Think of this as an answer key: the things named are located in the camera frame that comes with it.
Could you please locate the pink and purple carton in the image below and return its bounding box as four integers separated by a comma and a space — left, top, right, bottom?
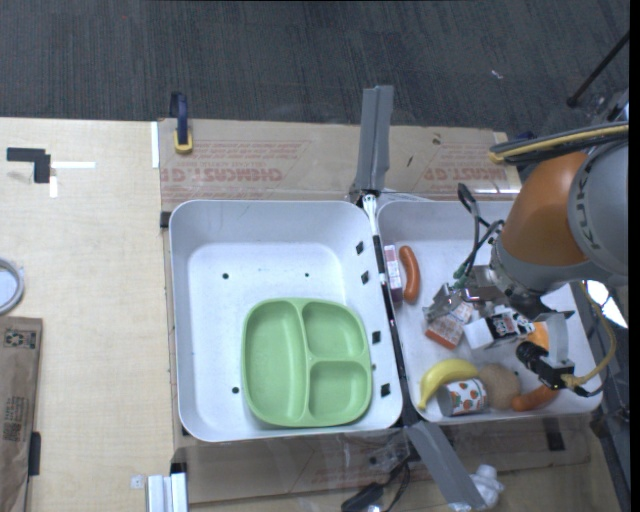
383, 243, 405, 303

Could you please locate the white carton with black print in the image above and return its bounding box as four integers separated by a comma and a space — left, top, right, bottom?
462, 308, 536, 351

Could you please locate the brown paper bag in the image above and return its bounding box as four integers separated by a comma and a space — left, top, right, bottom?
0, 315, 44, 512

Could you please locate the grey ring roll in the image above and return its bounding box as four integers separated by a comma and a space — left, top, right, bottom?
0, 257, 26, 317

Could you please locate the orange sausage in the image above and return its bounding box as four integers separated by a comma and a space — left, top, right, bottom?
397, 244, 422, 305

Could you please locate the orange round object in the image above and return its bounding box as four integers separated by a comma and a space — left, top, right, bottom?
524, 321, 551, 352

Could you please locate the orange carrot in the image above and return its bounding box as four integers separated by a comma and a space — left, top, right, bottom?
510, 383, 561, 413

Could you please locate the black cylinder on white bracket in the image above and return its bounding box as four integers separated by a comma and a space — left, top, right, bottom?
515, 309, 576, 392

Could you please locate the thin black and white rod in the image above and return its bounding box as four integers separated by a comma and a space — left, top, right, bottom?
361, 193, 417, 427

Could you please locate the white can with orange print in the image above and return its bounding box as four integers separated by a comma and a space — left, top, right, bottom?
435, 377, 489, 418

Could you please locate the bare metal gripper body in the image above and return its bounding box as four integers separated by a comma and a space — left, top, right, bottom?
462, 264, 517, 307

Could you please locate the white crumpled paper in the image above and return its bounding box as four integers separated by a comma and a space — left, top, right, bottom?
468, 463, 505, 507

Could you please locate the brown cardboard board red print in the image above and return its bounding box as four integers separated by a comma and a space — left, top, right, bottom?
157, 117, 604, 505

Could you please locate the orange and white packet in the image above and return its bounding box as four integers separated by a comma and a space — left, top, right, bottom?
424, 301, 475, 350

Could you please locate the white plastic tray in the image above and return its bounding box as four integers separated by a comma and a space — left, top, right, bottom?
168, 199, 405, 444
375, 199, 605, 427

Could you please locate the green divided plate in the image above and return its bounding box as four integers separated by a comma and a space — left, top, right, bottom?
240, 297, 374, 429

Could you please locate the yellow banana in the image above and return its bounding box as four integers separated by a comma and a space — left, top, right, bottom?
416, 357, 481, 412

